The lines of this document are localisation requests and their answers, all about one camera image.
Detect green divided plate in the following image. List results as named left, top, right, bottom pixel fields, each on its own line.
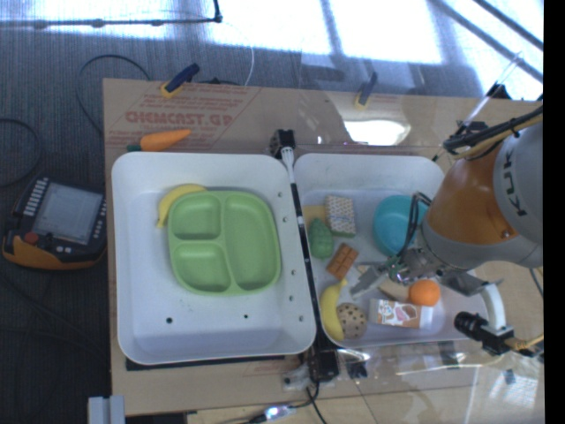
left=167, top=189, right=283, bottom=297

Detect teal bowl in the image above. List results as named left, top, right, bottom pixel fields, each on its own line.
left=372, top=194, right=430, bottom=258

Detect yellow banana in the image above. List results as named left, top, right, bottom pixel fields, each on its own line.
left=319, top=277, right=350, bottom=344
left=155, top=183, right=209, bottom=230

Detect yellow cheese slice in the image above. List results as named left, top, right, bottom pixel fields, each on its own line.
left=301, top=204, right=328, bottom=228

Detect brown dotted cookie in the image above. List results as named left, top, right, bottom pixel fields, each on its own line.
left=335, top=302, right=369, bottom=341

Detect orange biscuit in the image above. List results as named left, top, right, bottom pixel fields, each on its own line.
left=326, top=242, right=360, bottom=281

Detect white and orange printed carton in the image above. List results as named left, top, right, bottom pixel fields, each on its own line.
left=367, top=298, right=435, bottom=330

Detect thin black and white rod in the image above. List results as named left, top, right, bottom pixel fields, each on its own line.
left=281, top=147, right=327, bottom=353

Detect orange fruit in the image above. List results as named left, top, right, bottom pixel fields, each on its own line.
left=407, top=278, right=442, bottom=307

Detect white plastic tray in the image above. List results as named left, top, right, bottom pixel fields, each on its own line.
left=110, top=151, right=318, bottom=367
left=292, top=152, right=492, bottom=350

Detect white patterned carton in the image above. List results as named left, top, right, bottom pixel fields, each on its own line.
left=323, top=194, right=358, bottom=239

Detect tan bread slice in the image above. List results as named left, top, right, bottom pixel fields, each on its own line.
left=356, top=262, right=412, bottom=302

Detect brown cardboard board red print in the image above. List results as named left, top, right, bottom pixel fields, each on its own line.
left=102, top=77, right=545, bottom=417

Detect black block with thin wires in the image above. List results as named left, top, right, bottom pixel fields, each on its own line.
left=307, top=349, right=342, bottom=382
left=269, top=128, right=297, bottom=156

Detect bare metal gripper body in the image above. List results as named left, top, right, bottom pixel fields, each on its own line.
left=386, top=246, right=448, bottom=284

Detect orange carrot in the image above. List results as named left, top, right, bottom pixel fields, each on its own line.
left=126, top=128, right=192, bottom=154

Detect black cylinder on white bracket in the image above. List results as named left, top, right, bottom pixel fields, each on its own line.
left=453, top=282, right=516, bottom=356

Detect green grapes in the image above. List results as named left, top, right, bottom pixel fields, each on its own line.
left=306, top=217, right=335, bottom=261

